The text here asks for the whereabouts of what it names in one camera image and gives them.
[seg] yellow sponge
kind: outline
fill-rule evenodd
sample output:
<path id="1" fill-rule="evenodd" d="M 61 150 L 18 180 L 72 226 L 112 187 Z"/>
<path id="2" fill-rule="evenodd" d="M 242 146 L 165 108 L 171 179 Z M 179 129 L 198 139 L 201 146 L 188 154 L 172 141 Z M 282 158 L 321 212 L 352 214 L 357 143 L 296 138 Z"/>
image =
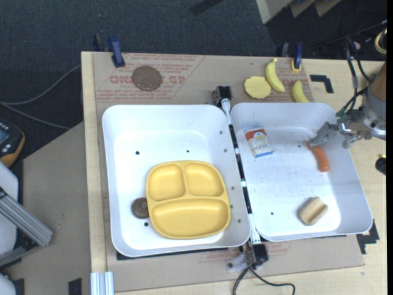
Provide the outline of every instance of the yellow sponge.
<path id="1" fill-rule="evenodd" d="M 253 98 L 265 98 L 271 92 L 270 84 L 262 76 L 252 76 L 246 79 L 244 89 Z"/>

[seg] dark gray carpet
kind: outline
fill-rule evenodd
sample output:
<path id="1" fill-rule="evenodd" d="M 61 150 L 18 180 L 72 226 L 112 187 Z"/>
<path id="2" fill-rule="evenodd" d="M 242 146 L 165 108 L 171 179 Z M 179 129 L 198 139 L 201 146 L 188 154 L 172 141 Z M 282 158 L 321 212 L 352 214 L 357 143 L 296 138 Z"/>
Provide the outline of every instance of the dark gray carpet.
<path id="1" fill-rule="evenodd" d="M 322 42 L 385 20 L 387 0 L 344 0 L 322 18 L 314 7 L 293 18 L 283 10 L 263 25 L 255 0 L 0 0 L 0 101 L 42 93 L 93 50 L 93 36 L 116 34 L 124 52 L 273 56 L 303 42 L 304 58 L 343 58 L 340 42 Z M 383 60 L 372 46 L 381 27 L 357 34 L 361 60 Z M 15 108 L 65 127 L 82 121 L 80 72 L 53 91 Z M 25 158 L 65 132 L 0 105 L 26 135 Z"/>

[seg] brown circle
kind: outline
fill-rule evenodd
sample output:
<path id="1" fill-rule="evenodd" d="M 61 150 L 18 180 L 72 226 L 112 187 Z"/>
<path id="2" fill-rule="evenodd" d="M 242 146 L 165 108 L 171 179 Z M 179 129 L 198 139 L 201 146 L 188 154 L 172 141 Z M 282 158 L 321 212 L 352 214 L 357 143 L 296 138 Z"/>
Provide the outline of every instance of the brown circle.
<path id="1" fill-rule="evenodd" d="M 147 219 L 149 217 L 149 211 L 147 209 L 146 198 L 136 199 L 131 206 L 131 211 L 138 219 Z"/>
<path id="2" fill-rule="evenodd" d="M 134 70 L 133 83 L 143 91 L 154 91 L 162 83 L 161 74 L 151 66 L 140 66 Z"/>

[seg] sausage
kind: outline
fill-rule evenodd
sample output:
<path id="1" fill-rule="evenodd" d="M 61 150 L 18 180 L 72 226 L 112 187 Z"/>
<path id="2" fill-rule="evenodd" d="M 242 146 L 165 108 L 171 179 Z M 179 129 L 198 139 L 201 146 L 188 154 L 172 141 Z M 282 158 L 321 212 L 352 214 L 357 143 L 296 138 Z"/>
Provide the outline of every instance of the sausage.
<path id="1" fill-rule="evenodd" d="M 318 169 L 323 172 L 328 171 L 330 167 L 324 150 L 319 145 L 311 147 L 309 141 L 307 141 L 307 147 L 313 152 L 313 154 L 317 158 Z"/>

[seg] small carton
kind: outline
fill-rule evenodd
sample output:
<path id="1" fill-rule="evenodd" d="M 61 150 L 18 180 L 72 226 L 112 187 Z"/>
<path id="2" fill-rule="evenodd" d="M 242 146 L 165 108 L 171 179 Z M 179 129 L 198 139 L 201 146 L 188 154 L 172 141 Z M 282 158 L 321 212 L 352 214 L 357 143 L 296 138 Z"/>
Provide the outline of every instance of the small carton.
<path id="1" fill-rule="evenodd" d="M 271 146 L 263 128 L 246 130 L 244 134 L 254 157 L 260 157 L 273 153 L 273 147 Z"/>

